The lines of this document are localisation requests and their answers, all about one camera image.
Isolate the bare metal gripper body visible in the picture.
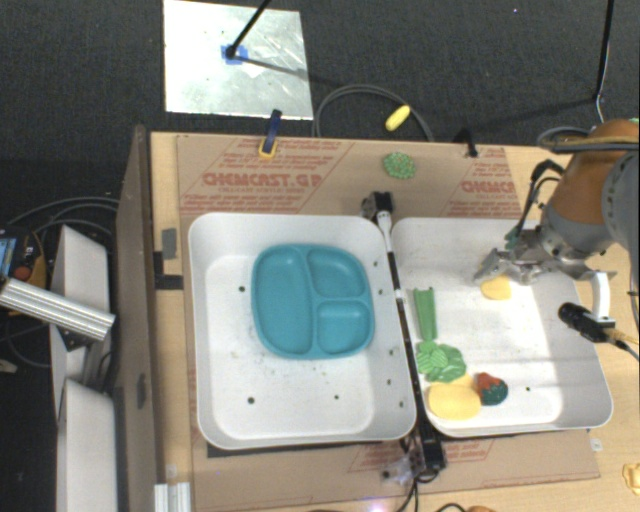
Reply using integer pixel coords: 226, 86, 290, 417
501, 233, 596, 284

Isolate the small yellow round slice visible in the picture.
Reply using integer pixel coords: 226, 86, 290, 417
480, 275, 514, 302

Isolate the white plastic tray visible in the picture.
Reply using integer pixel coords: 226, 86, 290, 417
187, 211, 418, 450
390, 215, 615, 439

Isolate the green celery stick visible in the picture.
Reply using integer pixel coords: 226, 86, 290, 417
412, 286, 440, 342

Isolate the thin black and white rod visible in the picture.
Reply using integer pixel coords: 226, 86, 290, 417
375, 209, 437, 451

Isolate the green lettuce leaf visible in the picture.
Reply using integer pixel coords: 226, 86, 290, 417
415, 340, 468, 384

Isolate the red and green strawberry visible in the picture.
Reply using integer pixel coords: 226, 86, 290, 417
474, 372, 510, 408

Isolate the green dotted round toy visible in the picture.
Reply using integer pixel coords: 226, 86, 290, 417
382, 151, 418, 182

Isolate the large yellow round slice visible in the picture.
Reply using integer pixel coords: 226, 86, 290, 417
427, 381, 483, 421

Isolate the yellow oblong toy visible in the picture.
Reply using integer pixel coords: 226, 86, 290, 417
384, 104, 412, 133

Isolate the blue divided plate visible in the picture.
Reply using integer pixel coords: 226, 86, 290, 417
250, 242, 377, 361

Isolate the brown cardboard board red print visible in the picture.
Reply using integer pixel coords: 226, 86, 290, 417
175, 133, 602, 490

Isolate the black cylinder on white bracket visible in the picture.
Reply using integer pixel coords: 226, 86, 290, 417
557, 269, 619, 344

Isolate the black block with thin wires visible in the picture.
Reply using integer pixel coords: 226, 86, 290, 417
361, 190, 397, 219
399, 433, 447, 482

